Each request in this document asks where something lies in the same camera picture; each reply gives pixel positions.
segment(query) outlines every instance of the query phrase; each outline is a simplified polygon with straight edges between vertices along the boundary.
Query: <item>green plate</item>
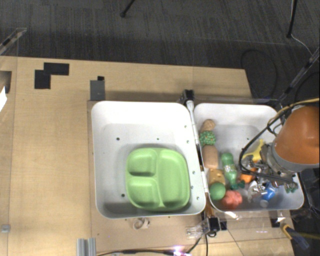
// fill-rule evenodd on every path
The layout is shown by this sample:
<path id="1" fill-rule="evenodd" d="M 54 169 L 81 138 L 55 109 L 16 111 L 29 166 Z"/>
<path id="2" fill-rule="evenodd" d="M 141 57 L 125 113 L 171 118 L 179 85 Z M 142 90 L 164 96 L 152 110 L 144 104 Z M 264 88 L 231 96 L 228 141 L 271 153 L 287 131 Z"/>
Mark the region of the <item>green plate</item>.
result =
<path id="1" fill-rule="evenodd" d="M 136 149 L 126 161 L 125 186 L 130 202 L 138 208 L 155 212 L 179 210 L 190 198 L 187 162 L 171 149 Z"/>

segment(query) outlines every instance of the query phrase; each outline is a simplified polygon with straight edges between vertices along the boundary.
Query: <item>wooden table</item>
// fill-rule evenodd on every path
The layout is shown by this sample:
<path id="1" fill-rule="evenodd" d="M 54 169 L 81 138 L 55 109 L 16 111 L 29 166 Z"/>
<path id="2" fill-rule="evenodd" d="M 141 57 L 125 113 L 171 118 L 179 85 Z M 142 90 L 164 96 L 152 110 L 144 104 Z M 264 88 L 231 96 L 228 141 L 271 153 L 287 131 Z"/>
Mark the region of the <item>wooden table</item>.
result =
<path id="1" fill-rule="evenodd" d="M 43 70 L 44 62 L 68 63 L 69 75 L 52 75 L 51 89 L 34 89 L 35 70 Z M 198 216 L 158 217 L 149 229 L 136 231 L 130 219 L 109 220 L 95 214 L 87 102 L 90 80 L 97 76 L 105 77 L 108 100 L 174 101 L 183 89 L 194 89 L 197 95 L 251 96 L 245 71 L 240 69 L 19 57 L 9 256 L 74 256 L 77 239 L 92 236 L 98 252 L 195 242 L 186 240 L 185 227 L 196 224 Z M 242 221 L 229 221 L 233 231 L 210 238 L 212 255 L 294 255 L 280 229 L 271 228 L 268 212 L 259 216 L 261 221 L 256 217 L 248 212 L 242 214 Z M 97 233 L 99 225 L 104 235 Z M 105 243 L 103 236 L 109 236 Z M 200 244 L 192 255 L 203 256 L 205 250 Z"/>

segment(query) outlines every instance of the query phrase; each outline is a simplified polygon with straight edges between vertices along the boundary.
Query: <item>black cable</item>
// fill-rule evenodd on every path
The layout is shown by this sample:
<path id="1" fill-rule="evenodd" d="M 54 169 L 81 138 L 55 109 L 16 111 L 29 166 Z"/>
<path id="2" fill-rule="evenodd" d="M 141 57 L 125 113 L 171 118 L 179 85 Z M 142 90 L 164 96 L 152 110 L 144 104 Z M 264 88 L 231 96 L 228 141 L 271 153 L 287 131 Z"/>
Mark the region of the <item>black cable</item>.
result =
<path id="1" fill-rule="evenodd" d="M 189 254 L 190 252 L 192 252 L 192 250 L 194 248 L 196 248 L 196 246 L 199 244 L 200 240 L 202 239 L 203 235 L 195 242 L 195 244 L 186 251 L 187 254 Z M 207 250 L 208 250 L 208 240 L 207 240 L 207 236 L 205 235 L 205 241 L 206 241 L 206 245 L 207 245 Z M 166 251 L 166 250 L 118 250 L 118 251 L 111 251 L 111 252 L 106 252 L 103 254 L 98 254 L 99 256 L 106 256 L 106 255 L 111 255 L 111 254 L 116 254 L 116 253 L 120 253 L 120 254 L 137 254 L 137 253 L 155 253 L 155 254 L 163 254 L 163 255 L 169 255 L 169 256 L 173 256 L 174 255 L 174 251 Z"/>
<path id="2" fill-rule="evenodd" d="M 267 130 L 268 130 L 269 133 L 271 133 L 271 134 L 273 134 L 274 136 L 277 137 L 277 134 L 275 133 L 275 129 L 271 129 L 270 127 L 268 127 Z"/>
<path id="3" fill-rule="evenodd" d="M 154 254 L 163 254 L 173 256 L 175 254 L 174 251 L 165 251 L 165 250 L 119 250 L 119 251 L 111 251 L 103 254 L 98 254 L 99 256 L 111 255 L 111 254 L 138 254 L 138 253 L 154 253 Z"/>
<path id="4" fill-rule="evenodd" d="M 270 97 L 270 98 L 272 98 L 273 97 L 273 94 L 275 93 L 275 90 L 276 90 L 276 86 L 277 86 L 277 81 L 278 81 L 278 70 L 277 70 L 277 66 L 276 66 L 276 64 L 275 64 L 275 62 L 273 61 L 273 59 L 268 55 L 268 54 L 266 54 L 264 51 L 262 51 L 262 50 L 257 50 L 257 49 L 254 49 L 254 48 L 250 48 L 250 49 L 247 49 L 247 50 L 245 50 L 242 54 L 241 54 L 241 56 L 240 56 L 240 67 L 242 68 L 242 69 L 244 69 L 245 70 L 245 68 L 244 68 L 244 56 L 246 55 L 246 54 L 248 54 L 248 53 L 254 53 L 254 52 L 256 52 L 256 53 L 259 53 L 259 54 L 261 54 L 262 56 L 264 56 L 266 59 L 269 59 L 270 61 L 271 61 L 271 63 L 272 63 L 272 65 L 273 65 L 273 67 L 274 67 L 274 75 L 275 75 L 275 78 L 274 78 L 274 82 L 273 82 L 273 87 L 272 87 L 272 91 L 271 91 L 271 93 L 269 94 L 269 95 L 267 95 L 267 97 Z M 249 85 L 251 86 L 251 88 L 253 89 L 253 86 L 252 86 L 252 82 L 250 81 L 250 77 L 248 77 L 247 78 L 248 79 L 248 82 L 249 82 Z"/>
<path id="5" fill-rule="evenodd" d="M 202 238 L 202 236 L 195 242 L 195 244 L 194 244 L 189 250 L 186 251 L 187 254 L 191 253 L 192 250 L 193 250 L 194 248 L 196 248 L 196 246 L 199 244 L 201 238 Z"/>
<path id="6" fill-rule="evenodd" d="M 313 77 L 313 76 L 315 76 L 315 75 L 317 75 L 317 74 L 319 74 L 319 72 L 313 72 L 312 74 L 310 74 L 306 79 L 304 79 L 303 81 L 302 81 L 302 83 L 299 85 L 299 87 L 296 89 L 296 92 L 295 92 L 295 95 L 294 95 L 294 102 L 298 102 L 298 101 L 300 101 L 300 100 L 298 100 L 298 94 L 299 94 L 299 92 L 300 92 L 300 90 L 302 89 L 302 86 L 311 78 L 311 77 Z"/>
<path id="7" fill-rule="evenodd" d="M 206 246 L 206 253 L 205 253 L 205 256 L 208 256 L 208 251 L 209 251 L 209 245 L 208 245 L 208 238 L 207 238 L 207 235 L 204 235 L 205 237 L 205 246 Z"/>

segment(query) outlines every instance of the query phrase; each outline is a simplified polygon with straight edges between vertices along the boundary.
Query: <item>gray carpet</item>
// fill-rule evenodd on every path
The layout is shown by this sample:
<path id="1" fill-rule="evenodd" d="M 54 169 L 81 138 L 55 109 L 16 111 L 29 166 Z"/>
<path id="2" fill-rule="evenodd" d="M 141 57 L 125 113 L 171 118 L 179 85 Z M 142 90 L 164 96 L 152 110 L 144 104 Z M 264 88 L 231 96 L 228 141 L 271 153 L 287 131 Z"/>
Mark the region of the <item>gray carpet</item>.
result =
<path id="1" fill-rule="evenodd" d="M 128 2 L 1 0 L 0 39 L 26 27 L 21 56 L 243 67 L 256 98 L 279 96 L 310 56 L 286 38 L 290 0 L 136 0 L 121 18 Z M 293 34 L 312 52 L 319 45 L 319 20 L 319 1 L 298 2 Z M 306 76 L 317 71 L 318 63 Z M 312 90 L 300 90 L 301 98 L 319 94 L 307 87 Z"/>

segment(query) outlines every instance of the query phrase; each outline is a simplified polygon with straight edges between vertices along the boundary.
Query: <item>yellow part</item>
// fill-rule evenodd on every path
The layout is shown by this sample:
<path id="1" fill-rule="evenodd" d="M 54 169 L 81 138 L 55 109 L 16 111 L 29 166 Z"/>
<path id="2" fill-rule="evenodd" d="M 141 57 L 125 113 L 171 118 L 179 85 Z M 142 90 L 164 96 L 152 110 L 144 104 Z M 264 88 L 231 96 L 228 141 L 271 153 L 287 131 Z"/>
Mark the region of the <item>yellow part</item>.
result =
<path id="1" fill-rule="evenodd" d="M 220 182 L 226 185 L 225 176 L 222 170 L 210 169 L 209 170 L 209 186 L 213 183 Z"/>
<path id="2" fill-rule="evenodd" d="M 242 159 L 244 159 L 247 156 L 253 155 L 252 161 L 257 162 L 261 160 L 260 151 L 261 147 L 265 144 L 264 140 L 261 138 L 259 139 L 259 146 L 251 153 L 246 153 L 243 155 Z"/>
<path id="3" fill-rule="evenodd" d="M 292 236 L 289 235 L 289 233 L 287 232 L 287 228 L 290 228 L 290 226 L 289 226 L 288 224 L 283 224 L 283 225 L 281 225 L 281 230 L 282 230 L 282 232 L 285 234 L 285 236 L 286 236 L 287 238 L 289 238 L 289 239 L 291 240 L 291 239 L 292 239 Z"/>

